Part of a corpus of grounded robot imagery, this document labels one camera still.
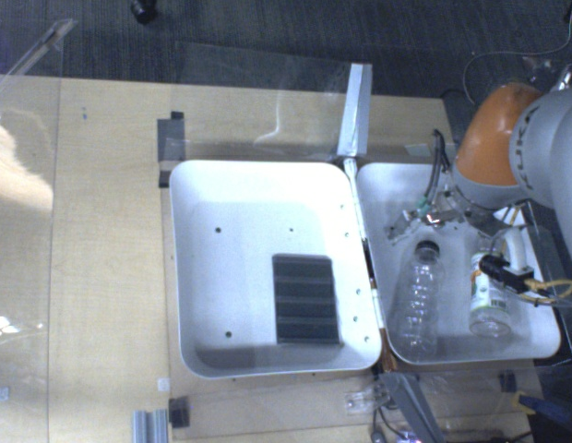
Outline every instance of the white plastic tray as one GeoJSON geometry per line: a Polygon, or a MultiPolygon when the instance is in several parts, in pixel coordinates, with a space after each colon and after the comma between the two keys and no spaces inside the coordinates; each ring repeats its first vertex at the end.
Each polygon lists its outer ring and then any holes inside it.
{"type": "MultiPolygon", "coordinates": [[[[437,353],[428,363],[419,364],[544,358],[556,353],[561,335],[553,310],[534,308],[518,299],[508,303],[512,319],[510,335],[479,338],[469,331],[470,262],[476,252],[476,231],[467,223],[447,224],[439,230],[422,225],[411,237],[395,245],[387,239],[387,227],[394,224],[401,211],[413,210],[425,191],[430,171],[431,166],[425,164],[372,163],[364,166],[358,175],[359,196],[385,319],[400,265],[421,239],[433,239],[440,246],[447,279],[439,295],[437,353]]],[[[539,274],[530,240],[527,237],[524,240],[527,262],[539,274]]],[[[396,343],[390,344],[395,350],[396,343]]]]}
{"type": "Polygon", "coordinates": [[[181,354],[202,377],[365,369],[381,351],[345,174],[189,161],[170,182],[181,354]],[[331,258],[340,345],[278,344],[272,256],[331,258]]]}

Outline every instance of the orange robot part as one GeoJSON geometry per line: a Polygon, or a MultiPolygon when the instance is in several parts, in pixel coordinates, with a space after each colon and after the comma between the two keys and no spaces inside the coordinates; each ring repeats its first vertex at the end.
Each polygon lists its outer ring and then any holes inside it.
{"type": "Polygon", "coordinates": [[[456,168],[467,179],[489,186],[515,186],[509,167],[509,139],[522,112],[542,95],[510,82],[496,89],[474,115],[460,144],[456,168]]]}

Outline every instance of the metal bracket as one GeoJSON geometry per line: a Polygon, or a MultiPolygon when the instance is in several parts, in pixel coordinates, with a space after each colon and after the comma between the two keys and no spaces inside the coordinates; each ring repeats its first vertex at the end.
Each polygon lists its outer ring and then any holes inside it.
{"type": "Polygon", "coordinates": [[[356,178],[358,176],[358,165],[354,158],[346,158],[343,160],[343,172],[350,180],[350,187],[352,188],[353,208],[356,213],[356,220],[358,223],[358,230],[360,231],[360,238],[362,242],[366,243],[366,226],[363,222],[362,206],[360,205],[360,196],[358,195],[358,183],[356,178]]]}
{"type": "Polygon", "coordinates": [[[185,161],[185,120],[182,112],[172,112],[170,119],[157,120],[157,145],[159,188],[168,188],[173,168],[185,161]]]}
{"type": "Polygon", "coordinates": [[[382,375],[365,389],[360,392],[347,393],[344,398],[348,415],[372,413],[379,407],[391,402],[382,375]]]}
{"type": "Polygon", "coordinates": [[[167,409],[135,411],[132,415],[132,443],[168,443],[167,409]]]}
{"type": "Polygon", "coordinates": [[[353,158],[366,154],[371,93],[372,66],[369,64],[352,64],[341,120],[338,156],[353,158]]]}
{"type": "Polygon", "coordinates": [[[382,314],[382,308],[380,308],[380,304],[382,302],[380,301],[380,293],[378,292],[378,289],[372,290],[372,302],[376,312],[376,323],[378,323],[378,327],[380,329],[383,329],[385,327],[385,318],[382,314]]]}

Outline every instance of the small glass bottle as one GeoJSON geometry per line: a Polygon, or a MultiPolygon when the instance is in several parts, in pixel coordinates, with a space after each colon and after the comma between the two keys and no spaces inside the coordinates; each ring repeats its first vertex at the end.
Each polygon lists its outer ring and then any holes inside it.
{"type": "Polygon", "coordinates": [[[477,336],[498,338],[508,335],[511,325],[504,289],[479,270],[479,261],[489,254],[497,254],[492,250],[492,240],[480,235],[477,252],[471,258],[469,329],[477,336]]]}
{"type": "Polygon", "coordinates": [[[412,363],[427,362],[437,349],[437,296],[445,272],[440,248],[421,241],[400,273],[388,333],[399,356],[412,363]]]}

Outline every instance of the black connector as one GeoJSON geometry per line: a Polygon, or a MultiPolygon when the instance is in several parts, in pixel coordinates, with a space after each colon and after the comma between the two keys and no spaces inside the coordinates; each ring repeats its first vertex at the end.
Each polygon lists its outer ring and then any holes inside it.
{"type": "Polygon", "coordinates": [[[187,397],[169,399],[169,423],[172,428],[188,428],[190,426],[190,404],[187,397]]]}
{"type": "Polygon", "coordinates": [[[534,277],[534,271],[526,268],[516,271],[509,267],[509,263],[502,257],[486,255],[479,261],[479,269],[496,281],[502,282],[506,289],[513,293],[525,293],[529,290],[525,280],[534,277]]]}
{"type": "Polygon", "coordinates": [[[370,440],[372,441],[372,443],[387,443],[387,441],[385,440],[385,436],[382,434],[382,432],[379,432],[378,430],[372,432],[370,440]]]}

